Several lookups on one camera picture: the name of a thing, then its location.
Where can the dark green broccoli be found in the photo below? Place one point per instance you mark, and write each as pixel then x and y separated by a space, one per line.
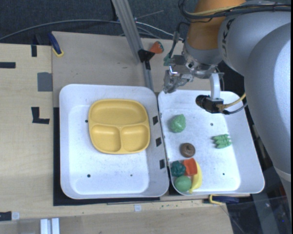
pixel 177 169

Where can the yellow divided plate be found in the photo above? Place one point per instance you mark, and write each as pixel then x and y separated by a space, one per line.
pixel 118 121

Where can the brown doughnut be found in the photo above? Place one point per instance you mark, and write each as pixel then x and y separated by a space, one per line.
pixel 187 150

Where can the white plastic tray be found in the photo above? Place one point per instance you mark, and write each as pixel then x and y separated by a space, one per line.
pixel 217 164
pixel 112 174

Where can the light green lettuce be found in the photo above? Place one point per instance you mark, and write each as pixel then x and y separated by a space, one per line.
pixel 178 123

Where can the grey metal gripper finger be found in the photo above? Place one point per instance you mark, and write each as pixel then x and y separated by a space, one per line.
pixel 182 80
pixel 168 84

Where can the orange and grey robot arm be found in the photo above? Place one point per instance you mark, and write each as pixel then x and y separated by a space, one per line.
pixel 258 57

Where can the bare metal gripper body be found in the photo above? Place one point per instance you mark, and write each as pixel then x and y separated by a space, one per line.
pixel 183 66

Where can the red pepper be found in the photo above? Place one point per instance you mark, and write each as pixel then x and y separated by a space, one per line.
pixel 191 166

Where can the black cylinder on white bracket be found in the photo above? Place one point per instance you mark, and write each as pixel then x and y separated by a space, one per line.
pixel 211 103

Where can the yellow banana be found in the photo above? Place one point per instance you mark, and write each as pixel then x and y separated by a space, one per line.
pixel 197 179

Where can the green pea pods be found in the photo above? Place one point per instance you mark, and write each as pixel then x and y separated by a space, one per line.
pixel 221 141

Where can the green ball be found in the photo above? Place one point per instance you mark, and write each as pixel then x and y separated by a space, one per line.
pixel 182 183

